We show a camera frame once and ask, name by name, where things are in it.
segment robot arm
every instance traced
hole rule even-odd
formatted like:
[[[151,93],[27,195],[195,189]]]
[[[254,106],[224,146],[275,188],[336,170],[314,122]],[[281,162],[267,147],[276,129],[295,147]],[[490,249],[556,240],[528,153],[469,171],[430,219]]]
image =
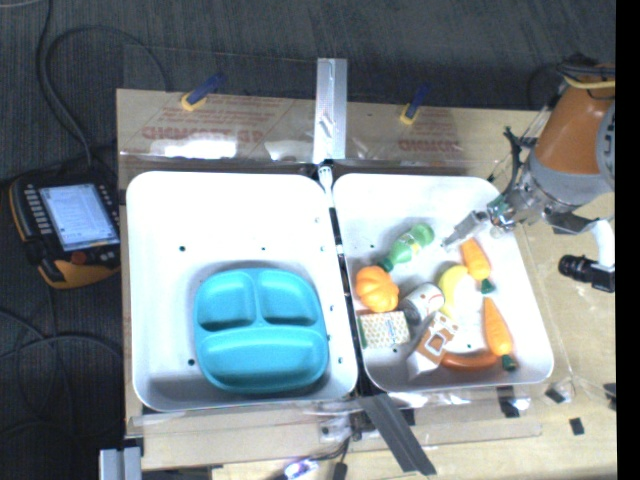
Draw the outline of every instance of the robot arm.
[[[479,232],[489,222],[493,236],[517,224],[542,220],[554,232],[594,234],[598,261],[565,256],[563,275],[615,291],[613,230],[607,220],[588,220],[574,211],[596,197],[615,191],[615,68],[561,64],[564,82],[551,102],[521,137],[507,129],[514,168],[507,188],[474,211],[443,241],[448,248]],[[520,152],[528,149],[524,162]]]

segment orange pumpkin toy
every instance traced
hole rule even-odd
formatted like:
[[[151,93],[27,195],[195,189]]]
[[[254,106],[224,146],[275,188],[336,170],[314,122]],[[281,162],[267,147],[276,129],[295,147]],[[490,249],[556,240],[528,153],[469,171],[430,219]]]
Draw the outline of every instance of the orange pumpkin toy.
[[[371,311],[393,311],[398,306],[399,293],[389,273],[378,265],[364,267],[356,274],[356,294]]]

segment gray carpet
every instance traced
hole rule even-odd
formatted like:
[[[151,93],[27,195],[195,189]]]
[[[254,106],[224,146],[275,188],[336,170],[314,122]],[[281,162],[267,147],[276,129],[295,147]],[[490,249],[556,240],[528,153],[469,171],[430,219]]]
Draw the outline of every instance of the gray carpet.
[[[616,0],[28,1],[0,0],[3,479],[98,478],[98,450],[121,444],[119,275],[50,293],[5,193],[23,172],[82,162],[83,138],[114,170],[117,88],[189,89],[206,70],[193,51],[338,57],[353,101],[405,102],[428,80],[428,105],[535,109],[563,58],[616,58]],[[263,63],[246,63],[237,91],[314,97],[308,72],[264,79]]]

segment blue clamp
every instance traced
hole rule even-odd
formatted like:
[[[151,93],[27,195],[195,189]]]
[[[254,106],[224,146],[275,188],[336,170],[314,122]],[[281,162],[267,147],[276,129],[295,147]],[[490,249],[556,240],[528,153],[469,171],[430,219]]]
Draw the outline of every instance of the blue clamp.
[[[431,87],[428,83],[424,83],[420,87],[418,87],[418,90],[413,96],[413,100],[411,100],[411,103],[407,103],[402,109],[400,121],[402,121],[404,124],[412,124],[416,120],[418,109],[420,108],[420,105],[422,105],[422,102],[424,101],[430,90]]]
[[[207,94],[214,92],[222,86],[226,80],[227,77],[222,73],[216,73],[212,77],[208,78],[204,83],[182,97],[180,100],[182,108],[189,112],[193,112],[198,107],[204,105],[204,102],[207,101]]]

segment black cable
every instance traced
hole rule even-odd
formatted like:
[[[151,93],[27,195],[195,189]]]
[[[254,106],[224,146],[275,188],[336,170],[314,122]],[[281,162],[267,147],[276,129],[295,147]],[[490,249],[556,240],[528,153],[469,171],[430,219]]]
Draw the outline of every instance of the black cable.
[[[91,166],[91,151],[89,149],[89,141],[82,133],[82,130],[73,119],[71,114],[68,112],[66,106],[60,98],[58,97],[58,93],[55,91],[53,86],[50,83],[47,68],[45,64],[46,55],[44,52],[44,43],[47,32],[49,30],[49,24],[51,23],[51,15],[53,13],[53,1],[47,0],[47,13],[45,15],[44,25],[42,27],[42,31],[40,32],[40,37],[38,38],[38,45],[36,47],[36,76],[38,79],[38,84],[40,85],[40,89],[44,96],[47,105],[53,112],[53,115],[58,119],[58,122],[71,134],[72,137],[76,138],[84,148],[85,157],[87,160],[87,165]],[[62,114],[67,119],[68,123],[63,122],[59,116],[58,112],[62,112]]]
[[[340,456],[344,457],[345,454],[347,453],[347,450],[349,449],[350,441],[351,441],[351,436],[347,437],[344,441],[342,441],[342,443],[340,443],[340,446],[338,446],[335,450],[330,451],[324,455],[310,455],[307,458],[309,460],[315,460],[320,462],[324,460],[333,460]]]
[[[47,36],[47,32],[49,30],[49,25],[51,23],[51,16],[53,13],[53,1],[47,0],[47,12],[45,15],[44,25],[42,27],[42,31],[38,38],[38,44],[36,47],[36,76],[38,80],[38,84],[40,86],[40,90],[44,96],[45,102],[49,106],[51,112],[60,123],[60,125],[74,138],[76,139],[84,149],[84,156],[87,162],[87,168],[91,168],[92,162],[94,160],[94,155],[92,149],[90,147],[89,140],[82,130],[82,127],[78,123],[78,121],[73,117],[71,111],[67,107],[67,105],[62,100],[62,97],[59,95],[55,86],[51,82],[51,56],[54,50],[58,47],[58,45],[67,37],[72,34],[86,32],[90,30],[100,30],[104,32],[109,32],[112,34],[121,35],[127,40],[141,46],[144,48],[145,52],[150,56],[156,65],[157,69],[160,71],[162,76],[162,80],[164,82],[165,90],[169,90],[169,82],[167,78],[167,74],[165,73],[164,68],[161,63],[157,60],[153,52],[150,48],[146,47],[140,40],[128,34],[122,30],[107,27],[103,25],[84,25],[79,27],[74,27],[69,29],[62,34],[59,34],[54,40],[51,42],[47,50],[45,51],[45,39]]]
[[[349,451],[349,443],[351,442],[351,436],[347,437],[344,442],[344,450],[342,451],[342,456],[340,457],[340,462],[344,462],[345,457],[347,456],[347,452]]]
[[[614,79],[616,77],[615,66],[602,66],[598,61],[586,57],[580,53],[574,54],[568,59],[556,65],[556,71],[575,82],[582,82],[580,77],[593,76],[602,81]],[[615,99],[615,96],[596,96],[592,89],[587,89],[587,94],[591,99],[608,101]]]
[[[527,98],[527,107],[529,109],[534,110],[535,108],[537,108],[537,104],[533,99],[533,86],[536,79],[541,75],[548,74],[554,67],[556,68],[556,71],[555,71],[556,74],[560,76],[560,73],[557,72],[557,65],[554,66],[553,64],[549,63],[549,64],[543,64],[540,67],[536,68],[533,71],[533,73],[531,73],[531,75],[529,75],[529,77],[527,78],[527,82],[525,86],[525,95]]]
[[[22,423],[16,423],[12,427],[0,430],[0,439],[4,439],[5,441],[7,441],[9,440],[7,436],[11,436],[11,434],[19,434],[30,428],[49,428],[51,430],[54,430],[55,432],[61,431],[59,425],[56,425],[55,423],[48,423],[43,421],[23,421]],[[78,447],[78,449],[81,448],[80,439],[77,436],[70,434],[69,432],[66,432],[64,430],[60,433],[63,436],[67,437],[70,441],[72,441]]]
[[[522,161],[520,160],[520,153],[522,152],[522,147],[518,143],[518,137],[514,135],[511,131],[511,127],[505,127],[505,131],[503,135],[509,141],[511,145],[511,177],[509,178],[509,183],[502,191],[502,195],[507,194],[516,183],[516,179],[518,177],[518,172],[520,171],[520,167],[522,167]],[[493,173],[487,178],[487,181],[493,182]]]
[[[38,347],[38,346],[42,346],[42,345],[49,345],[49,348],[56,352],[57,354],[57,349],[53,346],[55,344],[58,343],[72,343],[72,342],[78,342],[78,343],[90,343],[93,345],[97,345],[99,348],[102,348],[104,350],[106,350],[107,352],[109,352],[110,355],[112,355],[115,359],[118,360],[118,362],[122,361],[122,354],[121,352],[116,349],[115,347],[109,345],[108,343],[102,341],[100,338],[97,338],[95,336],[90,336],[90,335],[86,335],[86,334],[55,334],[53,336],[45,336],[43,335],[33,324],[31,324],[30,322],[28,322],[27,320],[15,315],[14,313],[12,313],[11,311],[7,310],[4,307],[0,307],[0,316],[13,321],[14,323],[17,323],[21,326],[23,326],[24,328],[26,328],[27,330],[31,331],[33,334],[35,334],[37,336],[37,339],[35,339],[34,341],[31,341],[29,343],[26,344],[20,344],[18,347],[16,347],[13,350],[10,350],[8,352],[3,353],[2,355],[0,355],[0,360],[2,359],[6,359],[9,357],[20,357],[21,353],[23,351]],[[64,427],[62,426],[58,426],[58,428],[66,433],[69,433],[71,435],[74,435],[78,438],[81,439],[87,439],[87,438],[93,438],[93,437],[100,437],[102,435],[105,435],[106,433],[110,432],[111,430],[113,430],[113,428],[115,428],[116,425],[120,425],[121,423],[121,419],[118,418],[117,421],[114,421],[112,423],[109,423],[104,429],[102,429],[99,432],[93,432],[93,433],[83,433],[83,434],[79,434],[74,432],[74,427],[75,427],[75,422],[73,421],[73,414],[74,414],[74,410],[73,410],[73,405],[72,405],[72,393],[71,393],[71,388],[70,388],[70,383],[69,383],[69,379],[67,376],[66,371],[64,370],[64,364],[61,361],[60,358],[60,362],[56,361],[56,365],[57,368],[54,372],[54,375],[57,372],[61,372],[62,375],[62,382],[65,386],[65,392],[69,397],[69,418],[70,418],[70,425],[69,425],[69,429],[64,429]],[[24,398],[25,397],[25,393],[23,391],[21,391],[21,396]],[[25,402],[25,406],[30,407],[30,404],[26,401],[23,400],[23,402]],[[34,424],[36,422],[40,422],[42,424],[45,425],[55,425],[49,421],[46,421],[44,419],[42,419],[38,414],[34,414],[32,412],[32,417],[35,417],[36,421],[33,422]]]
[[[50,310],[50,318],[52,320],[52,326],[53,326],[53,331],[52,333],[55,335],[56,334],[56,330],[55,330],[55,311],[54,311],[54,307],[53,307],[53,294],[51,293],[51,288],[49,288],[49,290],[47,291],[47,307]],[[15,315],[11,315],[11,313],[9,312],[5,312],[5,316],[10,318],[11,320],[13,320],[14,322],[20,324],[22,326],[22,330],[23,332],[20,333],[18,335],[18,338],[16,339],[15,345],[14,345],[14,351],[15,352],[19,352],[20,350],[20,344],[22,342],[22,340],[25,337],[25,333],[27,332],[31,332],[36,334],[36,336],[38,338],[44,338],[44,335],[39,332],[35,326],[30,325],[26,320],[19,320]],[[60,356],[59,352],[57,350],[55,350],[55,345],[52,345],[52,350],[55,353],[56,357],[55,360],[58,361],[58,367],[59,368],[64,368],[64,365],[62,363],[62,357]],[[21,362],[21,358],[22,355],[20,353],[16,353],[15,355],[15,364],[14,364],[14,369],[15,369],[15,375],[16,375],[16,386],[18,388],[18,391],[20,393],[20,396],[22,397],[22,401],[23,404],[25,405],[25,407],[27,408],[27,410],[37,419],[44,419],[42,414],[44,412],[44,409],[47,405],[47,402],[49,401],[51,395],[52,395],[52,390],[53,390],[53,386],[55,384],[55,380],[56,380],[56,373],[57,370],[54,369],[53,374],[50,376],[50,382],[49,385],[46,389],[46,394],[42,397],[42,404],[39,408],[34,408],[30,403],[29,403],[29,397],[27,396],[26,390],[21,382],[21,377],[20,377],[20,362]],[[63,383],[65,385],[65,390],[67,392],[67,395],[69,396],[68,400],[70,401],[70,396],[71,396],[71,391],[70,391],[70,386],[69,383],[67,382],[67,378],[66,376],[63,375]],[[71,421],[73,421],[73,405],[71,403],[68,404],[67,406],[67,410],[69,412],[69,419]]]
[[[332,480],[344,480],[347,477],[347,469],[344,462],[336,462],[333,466]]]
[[[113,169],[111,169],[111,167],[109,167],[96,154],[98,151],[101,151],[102,149],[110,149],[112,147],[113,147],[113,144],[101,144],[99,146],[92,147],[91,150],[92,150],[92,155],[94,160],[97,160],[97,164],[99,164],[99,165],[94,164],[94,167],[103,169],[104,173],[107,174],[109,177],[111,177],[115,183],[118,175]],[[67,158],[66,160],[57,160],[55,162],[51,162],[49,164],[46,164],[40,167],[35,167],[33,169],[28,169],[26,171],[19,172],[18,174],[13,174],[8,178],[0,179],[0,189],[10,186],[18,178],[21,178],[22,176],[27,176],[29,174],[36,174],[36,173],[43,173],[43,172],[50,172],[51,174],[55,174],[55,173],[60,174],[68,170],[73,170],[74,165],[77,162],[83,160],[84,158],[85,158],[85,154],[81,153],[79,155]]]

